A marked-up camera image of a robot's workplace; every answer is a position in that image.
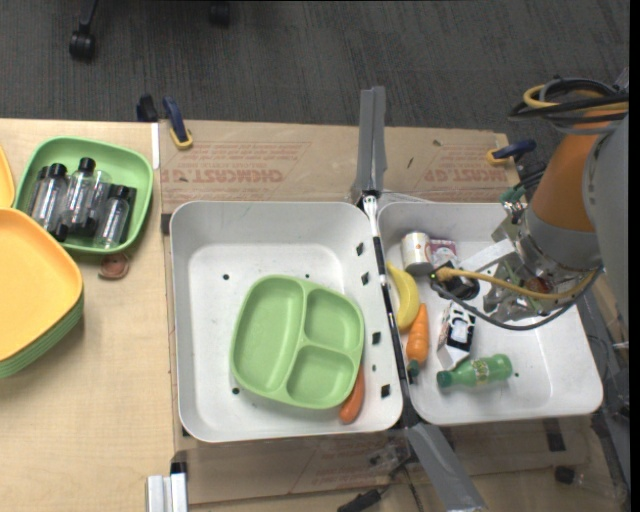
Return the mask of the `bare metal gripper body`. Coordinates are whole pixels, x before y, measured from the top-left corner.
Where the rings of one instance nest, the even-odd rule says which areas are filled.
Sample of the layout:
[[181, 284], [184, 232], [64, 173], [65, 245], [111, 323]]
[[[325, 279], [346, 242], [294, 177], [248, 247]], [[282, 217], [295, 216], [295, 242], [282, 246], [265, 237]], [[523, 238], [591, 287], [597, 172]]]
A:
[[497, 281], [483, 298], [483, 309], [494, 320], [547, 317], [573, 304], [596, 277], [594, 268], [573, 270], [544, 255], [524, 221], [504, 220], [492, 239], [512, 246], [499, 259], [493, 271]]

